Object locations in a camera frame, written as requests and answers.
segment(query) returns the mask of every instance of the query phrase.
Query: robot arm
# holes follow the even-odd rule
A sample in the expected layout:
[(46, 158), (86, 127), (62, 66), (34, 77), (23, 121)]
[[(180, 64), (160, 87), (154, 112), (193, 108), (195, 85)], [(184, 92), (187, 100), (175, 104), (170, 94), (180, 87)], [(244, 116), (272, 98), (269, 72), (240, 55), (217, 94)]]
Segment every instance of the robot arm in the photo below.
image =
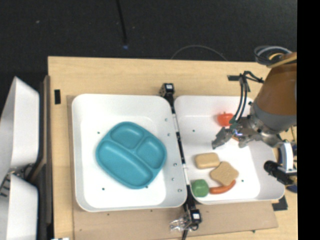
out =
[[(283, 161), (283, 165), (268, 161), (264, 169), (285, 185), (296, 184), (292, 147), (280, 138), (280, 133), (297, 125), (297, 53), (278, 46), (263, 46), (255, 50), (255, 55), (258, 63), (271, 70), (265, 81), (249, 71), (228, 77), (231, 81), (240, 82), (240, 104), (230, 121), (231, 126), (218, 132), (211, 143), (212, 148), (216, 149), (232, 137), (238, 139), (240, 148), (251, 141), (263, 141), (271, 148), (278, 148)], [(242, 117), (247, 93), (250, 92), (247, 80), (263, 85), (249, 104), (249, 115)]]

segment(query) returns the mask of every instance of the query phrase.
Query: white container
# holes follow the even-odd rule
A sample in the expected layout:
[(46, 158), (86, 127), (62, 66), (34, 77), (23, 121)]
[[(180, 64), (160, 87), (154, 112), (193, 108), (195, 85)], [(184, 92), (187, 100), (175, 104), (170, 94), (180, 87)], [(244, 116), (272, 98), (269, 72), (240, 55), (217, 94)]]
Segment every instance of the white container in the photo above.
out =
[[(187, 198), (189, 180), (205, 179), (214, 187), (216, 183), (209, 177), (210, 169), (197, 169), (193, 159), (196, 154), (213, 151), (211, 141), (221, 128), (214, 116), (234, 113), (238, 104), (239, 97), (181, 96), (174, 103), (174, 118), (169, 103), (159, 96), (77, 96), (71, 106), (77, 203), (89, 212), (179, 207)], [(95, 159), (96, 147), (103, 136), (113, 126), (128, 121), (154, 134), (167, 150), (167, 161), (148, 188), (130, 189), (121, 185), (103, 171)], [(185, 169), (176, 131), (181, 135)], [(284, 186), (264, 171), (264, 163), (275, 160), (266, 144), (252, 142), (248, 147), (239, 148), (232, 139), (215, 152), (221, 161), (230, 162), (239, 171), (238, 182), (232, 191), (224, 194), (195, 198), (200, 203), (276, 200), (284, 194)]]
[[(97, 163), (100, 140), (121, 122), (132, 122), (166, 147), (165, 164), (148, 188), (131, 189)], [(86, 211), (181, 206), (187, 198), (176, 129), (169, 103), (158, 96), (82, 94), (72, 102), (75, 198)]]
[(40, 97), (14, 77), (0, 119), (0, 180), (9, 169), (35, 163), (39, 151)]
[(0, 239), (36, 240), (38, 190), (11, 174), (9, 195), (0, 196)]
[(38, 190), (13, 173), (37, 161), (39, 123), (39, 93), (15, 77), (0, 119), (1, 240), (37, 238)]
[[(239, 172), (235, 186), (228, 192), (195, 197), (202, 204), (278, 200), (285, 193), (284, 185), (264, 170), (266, 161), (276, 161), (272, 148), (264, 142), (252, 141), (248, 146), (239, 148), (238, 142), (232, 138), (212, 149), (211, 142), (222, 128), (217, 122), (217, 115), (224, 112), (234, 114), (239, 102), (240, 97), (236, 96), (180, 96), (174, 102), (190, 182), (204, 179), (209, 187), (219, 186), (210, 178), (213, 168), (196, 167), (194, 158), (197, 154), (215, 152), (221, 162), (229, 162)], [(246, 105), (242, 116), (245, 117), (249, 111), (250, 106)]]

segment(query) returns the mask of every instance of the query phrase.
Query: black floor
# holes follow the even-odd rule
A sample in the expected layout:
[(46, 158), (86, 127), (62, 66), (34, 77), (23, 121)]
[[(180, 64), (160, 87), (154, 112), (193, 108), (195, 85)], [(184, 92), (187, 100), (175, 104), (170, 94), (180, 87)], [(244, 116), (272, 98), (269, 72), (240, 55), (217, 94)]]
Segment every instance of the black floor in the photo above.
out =
[[(201, 45), (253, 61), (260, 45), (297, 50), (298, 0), (119, 3), (125, 33), (117, 0), (0, 0), (0, 111), (13, 76), (37, 88), (48, 56), (170, 59)], [(196, 47), (174, 59), (223, 60)]]

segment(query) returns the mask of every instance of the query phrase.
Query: wooden table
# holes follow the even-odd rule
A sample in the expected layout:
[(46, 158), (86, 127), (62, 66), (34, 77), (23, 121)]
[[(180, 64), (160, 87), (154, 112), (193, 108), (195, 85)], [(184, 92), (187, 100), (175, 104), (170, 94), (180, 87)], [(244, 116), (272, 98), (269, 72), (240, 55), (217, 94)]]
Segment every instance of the wooden table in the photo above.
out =
[[(49, 118), (52, 155), (54, 237), (74, 238), (71, 164), (68, 141), (67, 96), (79, 94), (157, 95), (163, 83), (174, 83), (175, 96), (239, 96), (238, 82), (227, 75), (252, 71), (265, 78), (269, 72), (255, 62), (182, 61), (49, 57)], [(248, 96), (255, 98), (261, 85), (250, 82)], [(55, 90), (61, 101), (55, 104)], [(290, 132), (286, 138), (292, 139)], [(298, 239), (297, 194), (285, 192), (288, 210), (276, 211), (278, 227), (252, 231), (190, 237), (195, 240), (293, 240)]]

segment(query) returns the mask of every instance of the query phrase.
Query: white tray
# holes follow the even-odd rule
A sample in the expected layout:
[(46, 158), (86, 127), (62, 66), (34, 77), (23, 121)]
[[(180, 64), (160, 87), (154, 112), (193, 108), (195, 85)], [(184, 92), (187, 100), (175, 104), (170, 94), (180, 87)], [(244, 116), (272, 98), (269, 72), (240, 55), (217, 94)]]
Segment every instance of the white tray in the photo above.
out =
[[(235, 186), (228, 192), (195, 198), (202, 204), (278, 200), (284, 195), (284, 185), (264, 170), (264, 163), (275, 161), (275, 156), (272, 148), (262, 141), (252, 141), (248, 146), (239, 148), (238, 142), (231, 139), (212, 149), (211, 142), (221, 129), (216, 116), (223, 112), (234, 114), (239, 101), (240, 97), (236, 96), (180, 96), (174, 102), (190, 182), (204, 179), (209, 187), (219, 185), (210, 178), (213, 168), (196, 167), (194, 158), (197, 154), (215, 152), (220, 161), (229, 162), (239, 171)], [(250, 106), (246, 105), (243, 116), (249, 110)]]
[[(186, 182), (169, 103), (159, 96), (82, 94), (72, 102), (75, 198), (86, 211), (181, 206)], [(115, 125), (133, 122), (166, 147), (166, 162), (148, 188), (130, 189), (103, 171), (95, 158), (100, 140)]]

